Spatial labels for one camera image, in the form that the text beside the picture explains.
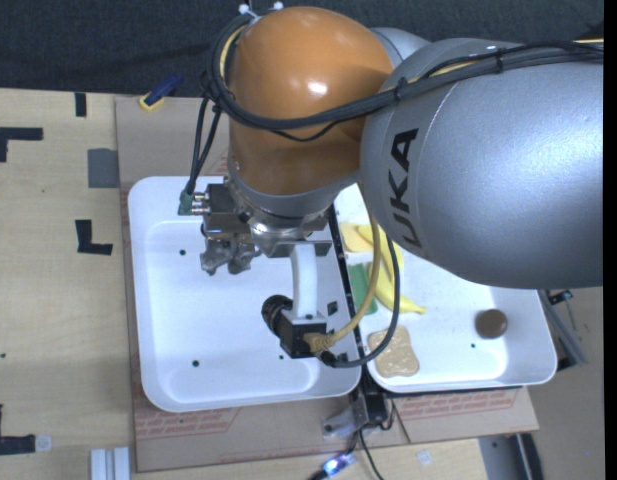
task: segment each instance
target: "blue object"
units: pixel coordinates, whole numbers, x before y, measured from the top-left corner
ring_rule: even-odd
[[[163,82],[157,85],[152,91],[150,91],[150,93],[144,98],[144,104],[148,107],[151,107],[164,96],[168,96],[183,82],[183,75],[170,75]]]
[[[355,462],[357,458],[354,453],[342,453],[326,462],[321,469],[328,475],[328,478],[332,478]]]

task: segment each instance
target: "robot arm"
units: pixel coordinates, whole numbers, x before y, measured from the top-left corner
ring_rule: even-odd
[[[314,8],[243,19],[218,45],[207,88],[231,117],[230,202],[206,204],[241,228],[209,222],[209,240],[287,254],[359,182],[391,239],[460,277],[603,284],[602,45],[428,44]]]

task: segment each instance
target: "white tray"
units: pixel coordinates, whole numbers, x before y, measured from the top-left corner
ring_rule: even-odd
[[[340,223],[368,222],[356,186],[335,201]],[[349,266],[370,262],[371,253],[347,253]],[[538,293],[494,288],[465,281],[404,251],[402,293],[427,308],[426,314],[402,313],[420,369],[412,376],[383,377],[374,361],[369,371],[384,389],[395,393],[501,388],[544,383],[557,366],[555,348]],[[376,313],[359,326],[368,352],[368,336],[388,327],[392,311],[378,302]],[[475,317],[497,308],[508,317],[508,329],[497,339],[481,338]]]
[[[139,181],[128,209],[141,380],[157,407],[173,412],[343,395],[360,368],[333,370],[315,358],[291,359],[261,317],[270,295],[292,298],[289,259],[253,259],[252,269],[214,276],[201,270],[200,217],[177,215],[185,177]],[[221,178],[200,178],[197,189]],[[326,229],[314,239],[330,239]],[[337,300],[329,326],[350,320],[334,248],[318,259],[319,299]],[[354,337],[335,352],[359,357]]]

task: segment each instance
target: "blue light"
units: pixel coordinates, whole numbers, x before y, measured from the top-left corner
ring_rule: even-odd
[[[331,473],[336,473],[339,468],[339,461],[337,459],[330,459],[324,464],[324,471],[330,476]]]

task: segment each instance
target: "brown round object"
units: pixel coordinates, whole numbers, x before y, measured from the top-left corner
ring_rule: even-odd
[[[475,327],[482,338],[499,338],[508,329],[508,317],[499,309],[482,311],[475,319]]]

